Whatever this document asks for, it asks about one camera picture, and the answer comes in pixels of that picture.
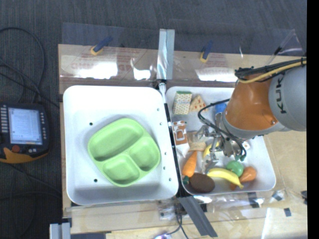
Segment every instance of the toy carrot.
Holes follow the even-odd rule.
[[[239,177],[239,181],[241,183],[253,181],[255,180],[256,175],[257,175],[256,169],[253,168],[252,166],[247,166],[244,168],[243,174]],[[231,183],[230,189],[235,190],[235,188],[236,188],[236,185]]]
[[[183,170],[181,172],[182,175],[192,177],[195,172],[196,162],[197,162],[197,151],[194,151],[192,155],[186,161],[183,167]]]

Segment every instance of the cable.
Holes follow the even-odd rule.
[[[28,230],[29,228],[31,227],[33,221],[34,221],[34,218],[35,218],[35,213],[36,213],[36,195],[48,195],[48,196],[52,196],[52,197],[55,197],[55,198],[58,198],[58,199],[61,199],[62,198],[62,194],[59,190],[55,189],[54,187],[52,187],[51,185],[31,176],[31,175],[28,175],[25,171],[23,171],[21,168],[17,168],[11,164],[8,164],[10,167],[12,167],[14,169],[14,174],[13,174],[13,178],[12,178],[12,182],[11,182],[11,187],[10,187],[10,193],[8,196],[2,196],[0,197],[0,200],[5,200],[5,199],[8,199],[9,198],[9,202],[10,202],[10,216],[11,216],[11,220],[12,220],[12,224],[13,224],[13,230],[14,230],[14,239],[19,239],[21,238],[21,236],[23,236]],[[22,193],[13,193],[13,189],[14,189],[14,182],[15,182],[15,177],[16,177],[16,174],[17,173],[21,173],[23,174],[29,185],[31,186],[32,190],[31,191],[26,191],[26,192],[22,192]],[[42,192],[42,191],[36,191],[33,187],[33,184],[31,182],[31,179],[34,180],[34,181],[37,181],[37,182],[40,182],[41,184],[53,189],[55,192],[58,193],[58,195],[56,194],[52,194],[52,193],[49,193],[49,192]],[[17,229],[16,229],[16,223],[15,223],[15,220],[14,220],[14,217],[13,217],[13,214],[12,214],[12,210],[13,210],[13,204],[12,204],[12,200],[13,200],[13,197],[22,197],[22,196],[33,196],[34,197],[34,202],[33,202],[33,214],[32,214],[32,218],[30,218],[30,222],[29,224],[26,226],[26,228],[21,232],[21,233],[18,233],[17,232]]]
[[[293,61],[286,61],[270,66],[265,66],[257,69],[252,69],[252,68],[240,68],[238,71],[235,72],[235,76],[238,77],[238,81],[241,83],[252,83],[252,82],[257,82],[261,79],[264,79],[268,76],[267,79],[259,81],[263,82],[266,80],[269,80],[273,78],[274,76],[277,76],[278,74],[282,73],[283,71],[298,67],[298,66],[304,66],[307,64],[307,58],[301,58],[298,60],[293,60]],[[254,75],[258,73],[263,73],[262,75],[259,75],[253,79],[247,80],[244,77],[249,76],[249,75]]]
[[[6,77],[7,79],[9,79],[9,80],[11,80],[11,81],[13,81],[14,83],[19,84],[20,86],[23,86],[24,88],[26,88],[26,89],[28,89],[28,90],[31,90],[31,91],[33,91],[33,92],[36,92],[35,90],[33,90],[32,88],[28,87],[27,85],[24,85],[24,84],[22,84],[22,83],[20,83],[20,82],[18,82],[18,81],[16,81],[16,80],[14,80],[14,79],[12,79],[11,77],[9,77],[9,76],[3,74],[3,73],[0,73],[0,75]],[[38,93],[38,95],[39,95],[40,97],[42,97],[44,100],[47,100],[49,103],[51,103],[51,104],[54,105],[55,107],[60,108],[59,105],[57,105],[56,103],[54,103],[54,102],[51,101],[50,99],[46,98],[46,97],[43,96],[42,94],[39,94],[39,93]]]
[[[19,31],[23,31],[27,34],[29,34],[35,41],[36,43],[38,44],[38,47],[40,48],[40,52],[41,52],[41,56],[42,56],[42,70],[41,70],[41,74],[40,74],[40,79],[39,79],[39,82],[38,84],[36,84],[33,80],[31,80],[28,76],[26,76],[25,74],[23,74],[22,72],[20,72],[19,70],[17,70],[16,68],[12,67],[11,65],[9,65],[7,62],[5,62],[1,57],[0,57],[0,62],[10,68],[11,70],[13,70],[14,72],[16,72],[18,75],[20,75],[20,77],[25,78],[26,80],[28,80],[33,86],[34,88],[36,89],[36,92],[34,93],[34,96],[33,96],[33,99],[32,99],[32,103],[35,102],[35,98],[37,96],[37,94],[40,96],[40,90],[39,90],[39,85],[42,81],[42,77],[43,77],[43,73],[44,73],[44,70],[45,70],[45,52],[44,52],[44,48],[40,42],[40,40],[38,39],[38,37],[36,37],[33,33],[31,33],[30,31],[26,30],[26,29],[23,29],[23,28],[20,28],[20,27],[5,27],[5,28],[2,28],[0,29],[0,33],[4,32],[4,31],[7,31],[7,30],[19,30]]]
[[[239,148],[240,148],[240,160],[243,161],[245,159],[245,157],[247,156],[247,151],[246,149],[244,148],[243,144],[239,141],[239,139],[237,137],[235,137],[233,134],[229,133],[229,132],[226,132],[224,130],[222,130],[221,128],[219,128],[218,126],[214,125],[210,120],[206,119],[201,113],[203,110],[209,108],[209,107],[213,107],[215,105],[219,105],[219,104],[223,104],[223,103],[226,103],[228,102],[230,99],[225,99],[225,100],[222,100],[222,101],[218,101],[218,102],[215,102],[215,103],[212,103],[212,104],[209,104],[207,105],[206,107],[202,108],[197,116],[199,118],[200,121],[202,121],[204,124],[206,124],[207,126],[210,126],[212,127],[213,129],[215,129],[216,132],[219,132],[219,133],[223,133],[224,135],[226,135],[228,138],[232,139],[233,141],[235,141]]]
[[[186,237],[186,239],[188,239],[188,236],[187,236],[187,234],[185,233],[185,230],[184,230],[184,228],[183,228],[183,226],[182,226],[182,215],[181,215],[181,214],[176,214],[176,220],[177,220],[177,223],[178,223],[178,228],[175,229],[173,232],[166,233],[166,235],[174,234],[174,233],[178,232],[178,231],[181,229],[182,232],[183,232],[183,234],[184,234],[184,236]]]
[[[34,181],[37,181],[37,182],[39,182],[39,183],[41,183],[41,184],[43,184],[43,185],[45,185],[45,186],[47,186],[47,187],[53,189],[53,190],[54,190],[55,192],[57,192],[58,194],[62,195],[62,192],[61,192],[61,191],[59,191],[58,189],[54,188],[54,187],[51,186],[50,184],[47,184],[46,182],[41,181],[41,180],[39,180],[39,179],[33,177],[32,175],[27,174],[27,173],[24,172],[24,171],[19,170],[18,168],[16,168],[15,166],[13,166],[13,165],[11,165],[11,164],[7,164],[7,165],[11,166],[11,167],[12,167],[14,170],[16,170],[17,172],[22,173],[22,174],[25,174],[25,175],[28,176],[30,179],[32,179],[32,180],[34,180]]]
[[[280,67],[280,68],[278,68],[278,69],[275,69],[275,70],[273,70],[273,71],[271,71],[271,72],[262,74],[262,75],[260,75],[260,76],[257,76],[257,77],[255,77],[255,78],[253,78],[253,79],[250,79],[250,80],[239,79],[238,81],[241,82],[241,83],[256,82],[256,81],[261,80],[261,79],[263,79],[263,78],[265,78],[265,77],[267,77],[267,76],[270,76],[270,75],[272,75],[272,74],[274,74],[274,73],[279,73],[279,72],[282,72],[282,71],[284,71],[284,70],[291,69],[291,68],[294,68],[294,67],[297,67],[297,66],[300,66],[300,65],[301,65],[300,63],[294,63],[294,64],[291,64],[291,65],[289,65],[289,66]]]
[[[12,78],[10,78],[9,76],[7,76],[7,75],[5,75],[5,74],[3,74],[3,73],[0,73],[0,74],[3,75],[3,76],[5,76],[5,77],[8,78],[8,79],[12,79]],[[12,79],[12,80],[13,80],[13,81],[16,81],[20,86],[23,86],[23,85],[24,85],[24,79],[23,79],[23,77],[22,77],[21,75],[19,75],[19,77],[20,77],[20,80],[21,80],[22,83],[20,83],[20,82],[14,80],[14,79]],[[19,102],[21,101],[21,99],[22,99],[22,97],[23,97],[23,93],[24,93],[24,88],[22,88],[22,90],[21,90],[20,96],[19,96],[18,100],[16,101],[17,103],[19,103]]]
[[[51,196],[51,197],[54,197],[54,198],[57,198],[57,199],[61,199],[62,197],[61,196],[58,196],[58,195],[55,195],[53,193],[50,193],[50,192],[46,192],[46,191],[25,191],[25,192],[21,192],[21,193],[14,193],[12,194],[12,196],[8,195],[8,196],[2,196],[0,197],[0,200],[6,200],[6,199],[9,199],[10,197],[25,197],[25,196],[28,196],[28,195],[47,195],[47,196]]]

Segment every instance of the white tray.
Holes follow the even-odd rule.
[[[225,100],[231,97],[233,88],[201,88],[201,87],[171,87],[166,92],[167,104],[169,108],[169,113],[171,117],[171,122],[184,120],[186,121],[187,131],[198,131],[203,123],[200,122],[197,112],[190,112],[187,115],[174,115],[172,113],[173,102],[175,98],[176,91],[191,91],[192,97],[196,95],[201,95],[202,99],[206,104],[214,103],[217,101]],[[209,108],[207,112],[202,113],[204,117],[210,121],[214,121],[214,108]],[[229,194],[229,193],[239,193],[239,192],[257,192],[257,191],[268,191],[273,189],[276,184],[276,176],[271,164],[267,148],[262,136],[257,136],[252,140],[248,141],[250,148],[247,150],[247,156],[243,161],[244,166],[253,166],[257,170],[256,179],[250,183],[245,183],[243,189],[236,188],[232,191],[229,188],[229,182],[224,179],[214,178],[215,189],[207,194],[201,195],[218,195],[218,194]],[[202,153],[197,156],[197,167],[196,172],[201,171]],[[224,156],[222,153],[216,155],[219,162],[216,163],[216,167],[225,167],[230,160],[234,160],[234,157]],[[181,154],[177,154],[178,163],[180,170],[183,168],[186,158]],[[185,186],[186,191],[194,195],[187,186]]]
[[[147,87],[72,86],[63,95],[66,187],[72,202],[92,205],[173,197],[178,179],[160,93]],[[108,181],[87,151],[90,137],[120,118],[139,122],[161,152],[158,167],[137,183],[118,187]]]

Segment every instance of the black cable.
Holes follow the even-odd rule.
[[[289,66],[291,64],[298,63],[298,62],[301,62],[301,64],[303,65],[303,61],[306,61],[306,60],[307,60],[307,58],[295,59],[295,60],[280,62],[277,64],[259,67],[259,68],[255,68],[255,69],[253,67],[239,68],[238,70],[235,70],[235,76],[241,80],[246,80],[246,79],[244,79],[245,76],[259,74],[259,73],[268,73],[268,72],[271,72],[271,71],[276,70],[278,68],[281,68],[284,66]]]
[[[51,197],[57,198],[59,200],[62,199],[61,196],[58,196],[56,194],[46,192],[46,191],[24,191],[24,192],[20,192],[20,193],[13,193],[11,197],[18,198],[18,197],[26,197],[26,196],[33,196],[33,195],[46,195],[46,196],[51,196]],[[10,195],[2,196],[2,197],[0,197],[0,200],[6,200],[9,198],[10,198]]]
[[[218,133],[223,133],[224,135],[226,135],[228,138],[232,139],[233,141],[235,141],[239,148],[240,148],[240,155],[241,155],[241,158],[240,160],[243,161],[247,155],[247,151],[246,149],[244,148],[243,144],[239,141],[239,139],[237,137],[235,137],[233,134],[229,133],[229,132],[226,132],[224,130],[222,130],[221,128],[217,127],[215,124],[213,124],[210,120],[206,119],[201,113],[203,110],[209,108],[209,107],[213,107],[213,106],[216,106],[216,105],[219,105],[219,104],[223,104],[223,103],[226,103],[228,102],[230,99],[225,99],[225,100],[222,100],[222,101],[218,101],[218,102],[215,102],[215,103],[211,103],[209,105],[207,105],[206,107],[202,108],[197,116],[199,118],[200,121],[202,121],[204,124],[206,124],[207,126],[210,126],[212,127],[213,129],[215,129],[216,132]]]
[[[3,74],[3,73],[0,73],[0,74],[3,75],[3,76],[5,76],[7,79],[12,79],[12,78],[10,78],[9,76],[7,76],[7,75],[5,75],[5,74]],[[19,82],[16,81],[16,80],[14,80],[14,81],[16,81],[17,83],[19,83],[20,86],[24,86],[24,79],[23,79],[23,77],[22,77],[21,75],[19,75],[19,77],[20,77],[21,83],[19,83]],[[16,101],[17,103],[19,103],[19,102],[21,101],[21,99],[22,99],[22,97],[23,97],[23,93],[24,93],[24,87],[22,88],[21,93],[20,93],[20,96],[19,96],[18,100]]]
[[[24,85],[24,84],[22,84],[22,83],[20,83],[20,82],[18,82],[18,81],[16,81],[16,80],[14,80],[14,79],[12,79],[11,77],[9,77],[9,76],[3,74],[3,73],[0,73],[0,75],[6,77],[7,79],[9,79],[9,80],[11,80],[11,81],[13,81],[14,83],[17,83],[17,84],[23,86],[24,88],[26,88],[26,89],[28,89],[28,90],[31,90],[31,91],[33,91],[33,92],[36,92],[35,90],[33,90],[32,88],[28,87],[27,85]],[[54,103],[54,102],[51,101],[50,99],[46,98],[46,97],[43,96],[42,94],[39,94],[39,93],[38,93],[38,95],[39,95],[40,97],[42,97],[44,100],[47,100],[49,103],[51,103],[51,104],[54,105],[55,107],[60,108],[59,105],[57,105],[56,103]]]
[[[177,220],[177,223],[178,223],[178,227],[173,232],[166,233],[166,235],[171,235],[171,234],[174,234],[174,233],[178,232],[179,230],[182,230],[184,236],[186,237],[186,239],[188,239],[188,236],[185,233],[185,230],[184,230],[184,228],[182,226],[182,215],[181,214],[176,214],[175,217],[176,217],[176,220]]]
[[[58,199],[61,199],[62,198],[62,194],[59,190],[55,189],[54,187],[52,187],[51,185],[31,176],[31,175],[28,175],[25,171],[23,171],[21,168],[17,168],[11,164],[8,164],[10,167],[12,167],[14,169],[14,176],[13,176],[13,179],[12,179],[12,182],[11,182],[11,188],[10,188],[10,193],[8,196],[2,196],[0,197],[0,200],[5,200],[5,199],[8,199],[9,198],[9,202],[10,202],[10,216],[11,216],[11,219],[12,219],[12,224],[13,224],[13,229],[14,229],[14,239],[19,239],[21,238],[21,236],[23,236],[31,227],[32,223],[34,222],[34,218],[35,218],[35,213],[36,213],[36,195],[40,195],[40,194],[44,194],[44,195],[49,195],[49,196],[52,196],[52,197],[55,197],[55,198],[58,198]],[[14,188],[14,182],[15,182],[15,177],[16,177],[16,174],[17,173],[21,173],[23,174],[29,185],[31,186],[32,190],[31,191],[26,191],[26,192],[22,192],[22,193],[13,193],[13,188]],[[37,181],[51,189],[53,189],[55,192],[57,192],[59,195],[56,195],[56,194],[52,194],[52,193],[49,193],[49,192],[42,192],[42,191],[36,191],[33,187],[33,184],[31,182],[31,179],[34,180],[34,181]],[[29,224],[26,226],[26,228],[24,229],[24,231],[22,231],[21,233],[18,233],[17,232],[17,229],[16,229],[16,223],[15,223],[15,220],[14,220],[14,217],[13,217],[13,214],[12,214],[12,210],[13,210],[13,204],[12,204],[12,200],[13,200],[13,197],[21,197],[21,196],[33,196],[34,197],[34,202],[33,202],[33,214],[32,214],[32,218],[30,218],[30,222]]]
[[[62,192],[61,192],[61,191],[59,191],[58,189],[54,188],[54,187],[51,186],[50,184],[48,184],[48,183],[46,183],[46,182],[44,182],[44,181],[41,181],[41,180],[39,180],[39,179],[33,177],[32,175],[27,174],[27,173],[24,172],[24,171],[21,171],[20,169],[16,168],[15,166],[13,166],[13,165],[11,165],[11,164],[8,164],[8,165],[11,166],[11,167],[12,167],[14,170],[16,170],[17,172],[22,173],[22,174],[25,174],[25,175],[28,176],[30,179],[32,179],[32,180],[34,180],[34,181],[37,181],[37,182],[39,182],[39,183],[41,183],[41,184],[43,184],[43,185],[45,185],[45,186],[47,186],[47,187],[53,189],[53,190],[54,190],[55,192],[57,192],[58,194],[62,195]]]
[[[33,184],[32,184],[32,182],[31,182],[29,176],[28,176],[24,171],[22,171],[22,173],[23,173],[23,175],[26,177],[26,180],[28,181],[28,183],[29,183],[30,187],[32,188],[32,190],[34,190]],[[13,197],[13,191],[12,191],[12,189],[11,189],[11,192],[10,192],[10,201],[12,201],[12,197]],[[17,238],[17,239],[21,238],[21,236],[23,236],[23,235],[29,230],[29,228],[31,227],[31,225],[32,225],[32,223],[33,223],[33,220],[34,220],[34,218],[35,218],[36,205],[37,205],[36,202],[37,202],[37,201],[36,201],[36,197],[34,196],[34,198],[33,198],[33,213],[32,213],[32,218],[29,219],[30,222],[29,222],[29,224],[26,226],[26,228],[24,229],[24,231],[22,231],[21,233],[18,234],[18,233],[17,233],[17,229],[16,229],[16,223],[15,223],[15,221],[13,222],[13,229],[14,229],[14,232],[15,232],[15,234],[16,234],[16,238]]]
[[[20,72],[18,69],[14,68],[13,66],[9,65],[7,62],[5,62],[1,57],[0,57],[0,62],[2,64],[4,64],[6,67],[10,68],[11,70],[13,70],[14,72],[16,72],[18,75],[20,75],[22,78],[25,78],[27,79],[33,86],[34,88],[36,89],[36,92],[34,93],[34,96],[33,96],[33,99],[32,99],[32,103],[35,102],[35,98],[37,96],[37,94],[40,96],[40,90],[39,90],[39,85],[42,81],[42,77],[43,77],[43,73],[44,73],[44,70],[45,70],[45,52],[44,52],[44,48],[40,42],[40,40],[38,39],[37,36],[35,36],[33,33],[31,33],[30,31],[24,29],[24,28],[20,28],[20,27],[14,27],[14,26],[11,26],[11,27],[5,27],[5,28],[2,28],[0,29],[0,33],[4,32],[4,31],[7,31],[7,30],[19,30],[19,31],[23,31],[27,34],[29,34],[37,43],[38,47],[40,48],[40,52],[41,52],[41,56],[42,56],[42,70],[41,70],[41,74],[40,74],[40,79],[39,79],[39,82],[38,84],[36,84],[33,80],[31,80],[28,76],[26,76],[24,73]]]

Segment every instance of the brown toy food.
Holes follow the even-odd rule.
[[[215,188],[215,182],[206,174],[194,173],[189,184],[198,193],[209,193]]]

